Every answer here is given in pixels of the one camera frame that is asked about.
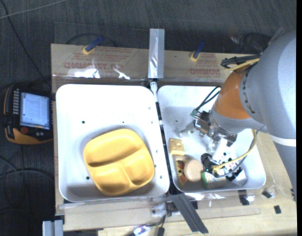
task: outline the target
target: yellow cable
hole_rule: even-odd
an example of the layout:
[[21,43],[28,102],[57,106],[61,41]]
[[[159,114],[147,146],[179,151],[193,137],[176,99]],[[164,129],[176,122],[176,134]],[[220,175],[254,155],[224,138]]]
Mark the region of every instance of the yellow cable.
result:
[[233,70],[242,68],[242,67],[244,67],[246,65],[250,65],[250,64],[256,63],[258,61],[259,61],[259,58],[258,59],[252,59],[252,60],[246,61],[245,63],[239,64],[237,66],[234,66],[234,67],[231,67],[231,68],[227,68],[227,70],[228,71],[233,71]]
[[236,161],[239,161],[239,160],[241,160],[241,159],[243,159],[244,157],[246,157],[252,150],[253,150],[253,148],[255,147],[255,145],[256,145],[256,131],[254,130],[254,129],[252,129],[252,132],[253,132],[253,136],[254,136],[254,141],[253,141],[253,144],[252,144],[252,146],[250,147],[250,149],[244,154],[244,155],[241,155],[241,156],[239,156],[239,157],[237,157],[237,158],[235,158],[235,159],[233,159],[233,160],[231,160],[231,161],[228,161],[228,162],[226,162],[226,163],[222,163],[222,164],[220,164],[220,165],[213,165],[212,166],[212,168],[213,168],[213,173],[216,173],[219,169],[221,169],[221,168],[223,168],[225,165],[227,165],[227,164],[230,164],[230,163],[234,163],[234,162],[236,162]]

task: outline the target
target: white cable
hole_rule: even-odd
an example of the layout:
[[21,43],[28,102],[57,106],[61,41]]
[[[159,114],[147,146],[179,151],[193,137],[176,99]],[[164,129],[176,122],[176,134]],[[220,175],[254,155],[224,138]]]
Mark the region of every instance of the white cable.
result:
[[61,1],[54,2],[54,3],[48,4],[48,5],[43,5],[41,7],[37,7],[37,8],[34,8],[34,9],[28,9],[28,10],[22,10],[22,11],[14,12],[14,13],[11,13],[11,14],[0,17],[0,19],[11,17],[11,16],[18,15],[18,14],[22,14],[22,13],[26,13],[26,12],[30,12],[30,11],[34,11],[34,10],[40,10],[40,9],[50,7],[50,6],[53,6],[53,5],[62,3],[62,2],[66,2],[66,1],[71,1],[71,0],[61,0]]

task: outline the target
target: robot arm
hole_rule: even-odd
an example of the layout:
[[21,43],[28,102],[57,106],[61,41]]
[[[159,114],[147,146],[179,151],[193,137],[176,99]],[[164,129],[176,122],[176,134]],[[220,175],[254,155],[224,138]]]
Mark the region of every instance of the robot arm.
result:
[[269,133],[297,200],[296,32],[273,42],[256,65],[232,72],[205,114],[199,119],[206,119],[207,135],[215,141],[233,142],[247,128]]

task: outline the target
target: display screen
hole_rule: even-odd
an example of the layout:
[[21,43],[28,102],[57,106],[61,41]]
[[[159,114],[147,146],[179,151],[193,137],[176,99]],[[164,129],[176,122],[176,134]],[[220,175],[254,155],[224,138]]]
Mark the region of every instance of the display screen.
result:
[[50,129],[49,98],[22,92],[20,125]]

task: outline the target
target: blue clamp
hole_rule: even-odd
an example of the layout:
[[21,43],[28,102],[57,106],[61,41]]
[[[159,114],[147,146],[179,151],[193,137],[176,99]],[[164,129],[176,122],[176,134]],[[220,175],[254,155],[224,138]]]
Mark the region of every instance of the blue clamp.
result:
[[96,38],[91,44],[85,46],[83,48],[83,53],[89,55],[91,52],[95,50],[95,47],[102,44],[105,41],[105,38],[101,35]]
[[202,51],[203,47],[204,47],[205,43],[203,41],[200,42],[198,48],[196,51],[194,51],[191,56],[190,59],[192,61],[197,61],[197,59],[199,58],[199,53]]

